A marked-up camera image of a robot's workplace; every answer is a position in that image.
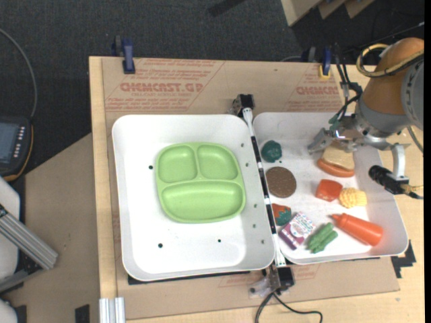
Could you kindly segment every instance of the brown patty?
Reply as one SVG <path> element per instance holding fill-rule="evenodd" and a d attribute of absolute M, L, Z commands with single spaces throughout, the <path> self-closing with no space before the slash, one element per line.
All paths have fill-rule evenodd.
<path fill-rule="evenodd" d="M 296 179 L 286 168 L 276 166 L 266 172 L 269 192 L 281 198 L 291 196 L 296 190 Z"/>

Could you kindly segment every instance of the black device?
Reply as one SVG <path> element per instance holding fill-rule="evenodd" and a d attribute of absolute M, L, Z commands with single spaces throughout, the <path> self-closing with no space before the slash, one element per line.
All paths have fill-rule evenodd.
<path fill-rule="evenodd" d="M 0 176 L 15 180 L 27 165 L 33 145 L 30 121 L 22 116 L 0 116 Z"/>

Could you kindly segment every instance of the wooden table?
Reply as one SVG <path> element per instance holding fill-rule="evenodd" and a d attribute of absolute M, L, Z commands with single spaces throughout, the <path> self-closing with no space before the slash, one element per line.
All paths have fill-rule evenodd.
<path fill-rule="evenodd" d="M 114 261 L 114 236 L 110 201 L 110 178 L 107 154 L 107 130 L 104 106 L 104 78 L 102 58 L 90 57 L 90 90 L 92 101 L 92 137 L 94 146 L 94 174 L 96 181 L 96 212 L 98 233 L 98 260 L 101 298 L 118 297 Z M 284 63 L 284 68 L 294 68 L 294 63 Z M 365 87 L 368 79 L 349 66 L 350 79 Z M 335 81 L 339 78 L 333 71 Z M 412 143 L 408 133 L 392 137 L 390 141 Z M 391 168 L 390 154 L 382 154 L 383 165 Z M 406 150 L 406 174 L 411 184 L 423 184 L 423 156 L 415 145 Z M 401 215 L 405 222 L 416 263 L 402 269 L 399 280 L 400 291 L 356 297 L 316 300 L 295 303 L 297 310 L 318 310 L 323 313 L 325 322 L 424 322 L 424 204 L 407 196 L 397 196 Z M 256 307 L 234 310 L 204 312 L 133 320 L 130 322 L 254 322 Z M 261 315 L 261 322 L 317 322 L 310 318 L 293 314 L 281 305 L 269 305 Z"/>

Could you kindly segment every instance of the green plate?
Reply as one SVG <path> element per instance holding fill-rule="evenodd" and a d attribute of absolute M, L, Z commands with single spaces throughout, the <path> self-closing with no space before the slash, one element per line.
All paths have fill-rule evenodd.
<path fill-rule="evenodd" d="M 235 155 L 216 143 L 179 143 L 156 160 L 156 183 L 163 210 L 182 223 L 230 219 L 245 205 L 242 174 Z"/>

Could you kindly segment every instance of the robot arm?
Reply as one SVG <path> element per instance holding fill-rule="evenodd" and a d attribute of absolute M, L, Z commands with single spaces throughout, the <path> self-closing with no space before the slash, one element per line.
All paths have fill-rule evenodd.
<path fill-rule="evenodd" d="M 362 58 L 376 48 L 384 51 L 375 71 L 368 72 Z M 394 159 L 393 171 L 373 166 L 370 177 L 393 194 L 408 194 L 421 199 L 404 176 L 406 145 L 391 144 L 387 137 L 404 128 L 412 134 L 413 125 L 424 129 L 424 41 L 405 38 L 392 46 L 375 44 L 362 51 L 356 66 L 359 72 L 371 78 L 366 89 L 351 100 L 346 99 L 345 106 L 329 121 L 331 126 L 319 131 L 308 151 L 322 151 L 334 141 L 347 152 L 363 145 L 390 150 Z M 356 102 L 355 112 L 347 115 L 347 105 L 352 102 Z"/>

